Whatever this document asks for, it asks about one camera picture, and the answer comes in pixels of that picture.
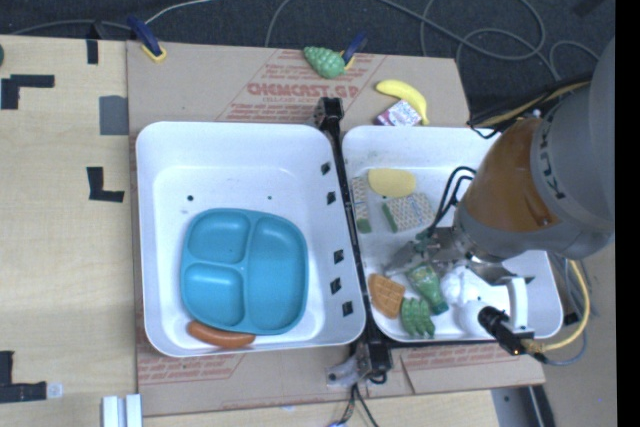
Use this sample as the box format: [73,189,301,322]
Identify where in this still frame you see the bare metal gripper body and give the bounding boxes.
[421,226,482,267]

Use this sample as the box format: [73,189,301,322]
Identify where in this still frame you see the green bottle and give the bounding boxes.
[404,263,450,317]

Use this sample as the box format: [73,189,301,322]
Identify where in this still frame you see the patterned carton with green edge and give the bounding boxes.
[380,191,437,234]

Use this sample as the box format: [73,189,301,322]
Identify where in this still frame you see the orange waffle biscuit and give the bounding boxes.
[367,272,407,320]

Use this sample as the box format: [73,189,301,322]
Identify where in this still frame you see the green ridged vegetable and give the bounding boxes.
[400,296,437,339]

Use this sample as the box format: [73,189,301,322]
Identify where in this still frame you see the thin black and white rod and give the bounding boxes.
[325,117,386,389]

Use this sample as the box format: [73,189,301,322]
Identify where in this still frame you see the narrow carton with green end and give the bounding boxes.
[349,175,374,235]

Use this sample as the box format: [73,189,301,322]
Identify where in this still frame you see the yellow mango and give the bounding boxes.
[366,167,418,198]

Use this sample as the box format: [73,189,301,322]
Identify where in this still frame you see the white plastic tray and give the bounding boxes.
[134,120,368,359]
[341,124,566,344]

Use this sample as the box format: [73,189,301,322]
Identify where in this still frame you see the pink and white carton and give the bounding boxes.
[374,99,424,128]

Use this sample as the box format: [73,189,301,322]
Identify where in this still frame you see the yellow banana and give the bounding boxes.
[374,79,432,127]

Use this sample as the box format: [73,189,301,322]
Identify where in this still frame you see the blue divided plate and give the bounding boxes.
[179,207,310,337]

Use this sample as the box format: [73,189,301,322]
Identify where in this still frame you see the orange sausage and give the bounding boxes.
[186,319,258,350]

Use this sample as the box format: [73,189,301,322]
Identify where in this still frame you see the green grapes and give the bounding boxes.
[302,45,348,81]

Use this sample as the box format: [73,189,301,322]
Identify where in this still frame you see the brown cardboard board, red print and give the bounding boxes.
[125,39,547,417]

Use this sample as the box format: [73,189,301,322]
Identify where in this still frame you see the black cylinder on white bracket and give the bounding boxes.
[476,275,537,357]

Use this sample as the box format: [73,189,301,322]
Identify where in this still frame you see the black block with thin wires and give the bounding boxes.
[355,339,394,375]
[313,96,346,133]

